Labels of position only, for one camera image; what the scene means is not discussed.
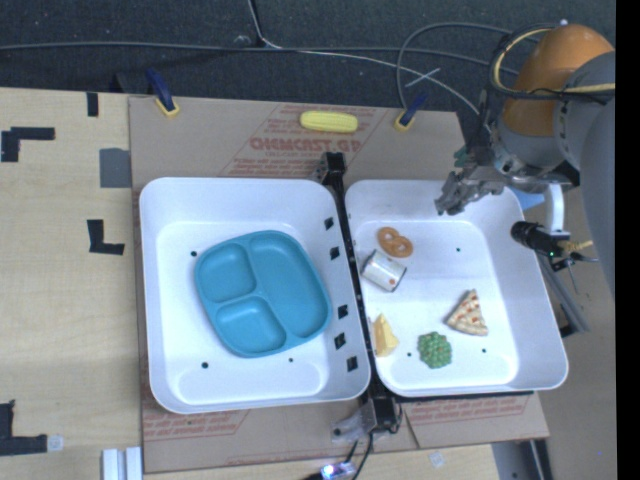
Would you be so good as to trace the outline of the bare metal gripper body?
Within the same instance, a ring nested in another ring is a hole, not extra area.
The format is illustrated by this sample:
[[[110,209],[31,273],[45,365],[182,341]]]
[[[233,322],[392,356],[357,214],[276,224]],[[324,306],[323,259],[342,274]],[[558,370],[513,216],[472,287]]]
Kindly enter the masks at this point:
[[[458,196],[477,201],[486,195],[499,195],[505,187],[529,192],[531,181],[526,164],[503,145],[463,146],[458,151]]]

